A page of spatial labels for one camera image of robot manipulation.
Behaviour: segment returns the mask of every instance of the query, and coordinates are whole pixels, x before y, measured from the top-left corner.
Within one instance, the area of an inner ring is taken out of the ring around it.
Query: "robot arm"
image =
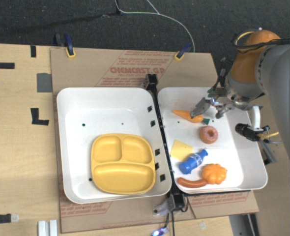
[[[246,35],[250,36],[244,45],[238,46],[238,40]],[[204,113],[210,106],[216,108],[216,118],[234,108],[249,111],[254,108],[252,100],[268,95],[290,158],[290,41],[280,39],[270,31],[258,30],[240,34],[233,44],[239,53],[224,87],[212,87],[208,91],[210,99],[203,98],[191,111],[191,117]],[[249,128],[258,134],[262,131],[257,123]]]

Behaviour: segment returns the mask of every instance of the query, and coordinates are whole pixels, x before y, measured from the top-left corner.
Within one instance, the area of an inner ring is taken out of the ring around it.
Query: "cardboard box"
[[[214,85],[217,74],[210,54],[187,53],[181,61],[175,60],[174,55],[173,52],[76,48],[76,56],[70,59],[65,48],[51,48],[63,233],[164,223],[164,217],[153,215],[153,206],[163,203],[164,196],[86,205],[72,203],[66,198],[63,191],[56,99],[64,88],[140,87],[145,75],[151,73],[157,74],[158,90],[165,87]],[[188,200],[190,208],[186,213],[177,213],[176,221],[259,211],[252,191],[192,196]]]

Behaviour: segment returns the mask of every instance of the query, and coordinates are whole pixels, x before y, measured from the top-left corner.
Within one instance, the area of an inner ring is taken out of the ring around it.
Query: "white cable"
[[[155,11],[156,11],[156,13],[154,13],[154,12],[139,12],[139,11],[135,11],[135,12],[127,12],[127,11],[123,11],[123,10],[121,10],[121,9],[119,8],[119,5],[118,5],[117,1],[115,0],[116,8],[118,9],[118,11],[120,11],[120,12],[123,13],[123,14],[156,15],[156,16],[161,16],[161,17],[164,17],[164,18],[168,18],[168,19],[170,19],[170,20],[172,20],[172,21],[175,21],[176,23],[180,24],[180,25],[185,29],[185,31],[189,34],[189,36],[190,36],[190,38],[191,38],[191,41],[192,41],[192,45],[193,45],[193,52],[195,52],[195,44],[194,44],[194,40],[193,40],[193,37],[192,37],[192,35],[190,34],[189,30],[187,29],[187,27],[186,27],[183,23],[181,23],[180,21],[178,21],[178,20],[176,20],[176,19],[174,19],[174,18],[172,18],[172,17],[166,16],[166,15],[164,15],[164,14],[160,14],[160,13],[158,12],[158,10],[154,7],[154,5],[152,5],[152,3],[151,3],[149,0],[147,0],[147,2],[148,2],[148,3],[150,4],[150,6],[151,6]]]

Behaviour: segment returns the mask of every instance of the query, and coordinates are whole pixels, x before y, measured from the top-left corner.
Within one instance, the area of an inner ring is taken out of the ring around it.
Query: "white tray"
[[[141,88],[66,88],[58,94],[57,105],[63,186],[72,202],[85,204],[161,196],[170,190],[169,166],[148,91]],[[138,135],[149,142],[155,163],[159,164],[152,189],[135,195],[111,194],[97,189],[91,181],[91,145],[99,135],[109,133]]]
[[[175,140],[192,146],[193,152],[200,152],[202,148],[207,148],[208,156],[204,158],[203,165],[219,163],[228,170],[226,180],[219,185],[208,184],[192,189],[177,184],[179,189],[188,194],[198,194],[263,188],[267,183],[267,173],[258,144],[247,140],[234,130],[238,123],[250,124],[246,111],[235,109],[216,119],[217,111],[211,106],[203,117],[210,119],[209,125],[217,129],[219,138],[210,145],[203,143],[198,134],[199,129],[205,124],[192,123],[172,113],[172,110],[193,110],[203,97],[207,97],[208,89],[164,88],[158,93],[169,153]],[[191,174],[184,175],[179,170],[180,162],[177,159],[171,157],[171,163],[175,180],[179,177],[192,181],[202,179],[203,167],[199,166]]]

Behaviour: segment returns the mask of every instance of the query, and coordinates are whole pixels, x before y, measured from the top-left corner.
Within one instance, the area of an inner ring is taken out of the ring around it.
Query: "light wood surface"
[[[50,47],[0,44],[0,214],[18,214],[19,222],[0,224],[0,236],[35,236],[37,222],[58,220],[58,174],[52,93],[37,93],[36,74],[51,73]],[[32,125],[31,108],[49,125]],[[201,229],[199,223],[206,226]],[[161,225],[105,229],[67,235],[150,235]],[[232,236],[228,217],[175,222],[175,235]]]

